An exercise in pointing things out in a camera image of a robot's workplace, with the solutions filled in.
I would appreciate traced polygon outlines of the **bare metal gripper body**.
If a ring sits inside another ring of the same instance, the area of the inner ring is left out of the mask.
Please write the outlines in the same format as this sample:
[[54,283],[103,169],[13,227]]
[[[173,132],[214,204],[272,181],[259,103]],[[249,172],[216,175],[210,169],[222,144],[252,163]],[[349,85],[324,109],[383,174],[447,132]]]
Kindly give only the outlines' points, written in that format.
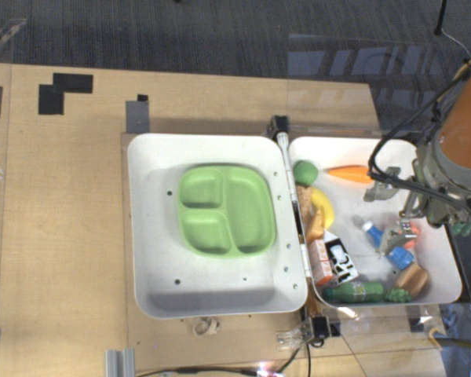
[[426,218],[433,227],[471,227],[471,168],[448,159],[439,147],[419,147],[410,181],[428,192],[410,191],[402,218]]

